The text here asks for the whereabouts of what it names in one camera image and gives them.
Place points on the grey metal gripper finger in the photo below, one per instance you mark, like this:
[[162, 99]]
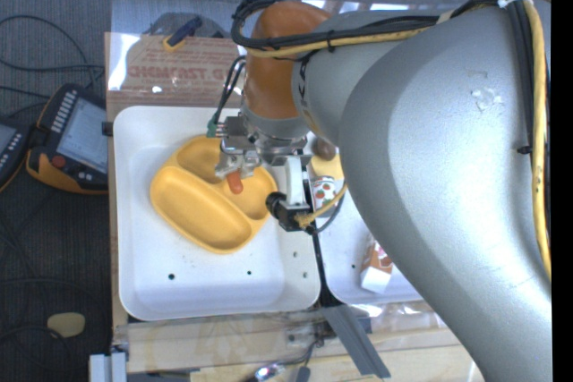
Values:
[[225, 167], [250, 164]]

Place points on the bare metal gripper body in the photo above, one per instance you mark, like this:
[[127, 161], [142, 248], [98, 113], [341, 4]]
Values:
[[237, 138]]

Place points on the orange carrot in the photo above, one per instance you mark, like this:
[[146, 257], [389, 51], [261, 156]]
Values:
[[235, 184]]

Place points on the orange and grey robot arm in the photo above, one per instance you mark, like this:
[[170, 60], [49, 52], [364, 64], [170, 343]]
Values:
[[438, 156]]

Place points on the yellow divided plate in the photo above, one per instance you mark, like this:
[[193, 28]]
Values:
[[197, 206]]

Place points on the brown round toy food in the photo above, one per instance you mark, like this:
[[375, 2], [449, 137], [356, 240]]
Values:
[[325, 150]]

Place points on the white can with tomato print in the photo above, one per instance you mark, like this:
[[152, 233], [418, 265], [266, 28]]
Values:
[[323, 192]]

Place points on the brown cardboard board red print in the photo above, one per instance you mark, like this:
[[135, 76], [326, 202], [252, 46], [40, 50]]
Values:
[[179, 76]]

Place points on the orange and white carton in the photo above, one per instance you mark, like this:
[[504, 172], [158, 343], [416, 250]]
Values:
[[376, 270]]

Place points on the pale yellow oval object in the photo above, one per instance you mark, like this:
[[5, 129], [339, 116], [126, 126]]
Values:
[[66, 324]]

